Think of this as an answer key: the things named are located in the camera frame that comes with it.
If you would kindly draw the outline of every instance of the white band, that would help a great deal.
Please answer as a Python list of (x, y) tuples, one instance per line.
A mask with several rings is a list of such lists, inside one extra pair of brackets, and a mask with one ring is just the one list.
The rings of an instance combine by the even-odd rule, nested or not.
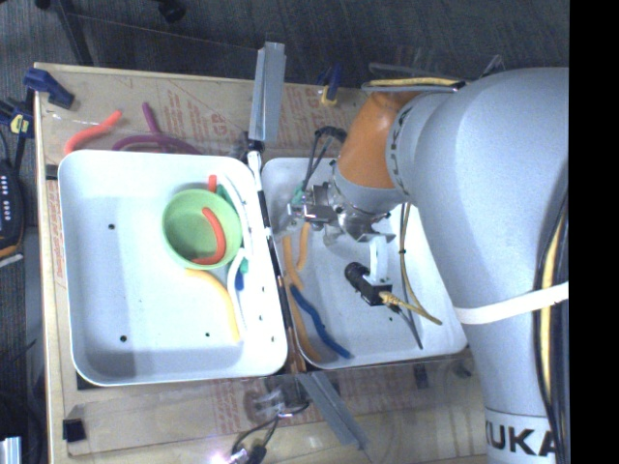
[(454, 307), (454, 310), (460, 323), (482, 325), (561, 303), (570, 297), (569, 287), (570, 282), (565, 281), (546, 289), (527, 292), (501, 303), (481, 307)]

